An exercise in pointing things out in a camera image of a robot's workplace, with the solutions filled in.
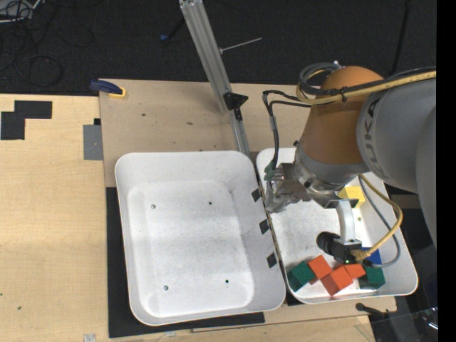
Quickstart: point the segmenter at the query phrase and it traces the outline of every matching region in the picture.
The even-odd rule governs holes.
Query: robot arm
[[[308,99],[306,80],[321,71],[331,73],[319,89],[309,90],[316,99]],[[273,161],[273,168],[266,169],[268,211],[281,212],[301,200],[337,209],[341,235],[334,240],[348,257],[361,247],[352,243],[346,210],[357,200],[342,200],[338,192],[371,171],[389,185],[418,194],[437,246],[435,76],[435,71],[413,71],[384,80],[366,68],[332,63],[303,70],[296,94],[311,104],[309,119],[293,163]],[[317,242],[328,248],[323,237]]]

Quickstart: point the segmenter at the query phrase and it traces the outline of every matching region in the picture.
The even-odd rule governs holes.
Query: white tray
[[[267,311],[286,287],[251,160],[130,153],[115,166],[130,307],[144,324]]]
[[[279,161],[293,162],[296,148],[280,148]],[[256,158],[256,166],[259,174],[264,174],[264,168],[271,162],[274,149],[268,148],[261,151]],[[366,177],[388,196],[383,182],[372,173]],[[261,181],[266,189],[266,182]],[[358,180],[350,185],[359,185]],[[384,202],[378,195],[370,192],[375,204],[382,212],[390,226],[396,222],[393,208]],[[327,231],[340,234],[340,225],[335,209],[323,209],[316,202],[298,202],[290,204],[283,212],[271,215],[272,228],[276,235],[277,246],[284,268],[288,272],[302,261],[310,261],[318,255],[323,255],[326,261],[335,266],[338,263],[334,258],[324,253],[316,245],[316,238],[320,232]],[[362,241],[364,247],[373,246],[388,229],[382,223],[375,210],[366,202],[359,208],[353,209],[356,220],[356,238]],[[413,293],[418,286],[418,276],[413,265],[413,260],[400,230],[395,233],[400,244],[400,258],[391,266],[383,268],[385,284],[379,289],[372,291],[360,289],[358,280],[334,296],[330,296],[321,281],[314,284],[306,284],[298,291],[293,291],[287,286],[293,296],[305,304],[319,304],[340,301],[344,299],[360,299],[368,296],[399,296]],[[391,260],[396,255],[396,245],[393,238],[389,239],[379,249],[382,262]]]

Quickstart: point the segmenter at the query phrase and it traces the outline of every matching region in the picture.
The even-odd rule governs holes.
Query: wooden table
[[[153,121],[161,127],[160,136],[155,138],[152,127],[147,128],[157,150],[169,150],[171,145],[174,150],[185,151],[195,145],[204,149],[217,145],[212,143],[213,137],[209,142],[196,144],[190,136],[191,129],[204,131],[200,128],[204,127],[201,118],[208,119],[212,132],[219,138],[229,138],[218,142],[221,143],[218,150],[234,145],[227,119],[219,119],[219,124],[213,121],[219,116],[215,102],[209,111],[202,105],[208,98],[214,100],[209,84],[121,83],[129,87],[130,104],[135,100],[134,92],[153,89],[154,100],[148,101],[140,94],[144,105],[140,114],[145,119],[148,113],[159,113]],[[272,143],[261,99],[253,99],[265,88],[277,87],[233,85],[234,92],[251,94],[243,114],[252,150],[271,147]],[[289,92],[291,87],[279,89]],[[177,90],[180,99],[170,100],[170,90]],[[142,146],[144,151],[151,150],[144,143],[127,145],[125,138],[116,137],[119,127],[131,133],[128,123],[137,118],[126,109],[128,104],[107,101],[105,94],[100,97],[0,95],[0,111],[13,111],[15,100],[52,101],[53,114],[49,120],[26,119],[25,140],[0,140],[0,341],[81,342],[84,335],[89,338],[91,333],[96,342],[166,341],[168,337],[164,333],[115,340],[108,335],[105,189],[113,183],[112,174],[106,169],[122,151],[130,151],[135,145]],[[186,108],[185,121],[181,121],[182,102],[193,103]],[[106,111],[106,105],[117,109],[123,105],[124,115],[120,116],[123,120],[115,122],[117,109]],[[199,115],[194,111],[195,105],[202,110]],[[94,118],[100,116],[105,161],[84,160],[83,126],[93,124]],[[300,136],[304,123],[299,122],[302,128],[290,128],[287,123],[298,123],[305,118],[302,111],[278,108],[277,118],[279,125],[283,125],[285,141]],[[161,123],[174,125],[173,139]],[[107,133],[112,128],[117,131]],[[185,144],[175,147],[173,142]],[[382,311],[395,310],[393,297],[373,297],[368,303]],[[366,332],[368,317],[356,310],[353,301],[336,305],[283,305],[266,312],[265,319],[266,323],[260,326],[177,331],[171,341],[366,341],[359,329],[363,326]]]

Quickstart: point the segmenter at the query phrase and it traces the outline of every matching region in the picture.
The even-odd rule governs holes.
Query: black bracket
[[[241,105],[244,104],[248,98],[248,96],[235,93],[225,93],[223,95],[228,110],[234,111],[234,116],[237,120],[242,120]]]

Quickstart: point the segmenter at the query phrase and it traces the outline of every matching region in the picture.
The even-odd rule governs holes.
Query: green cube
[[[310,269],[306,262],[301,262],[293,269],[286,273],[288,283],[293,291],[299,290],[306,285],[310,280],[315,279],[314,272]]]
[[[360,277],[359,286],[362,289],[378,289],[385,284],[383,270],[378,267],[365,267],[366,275]]]

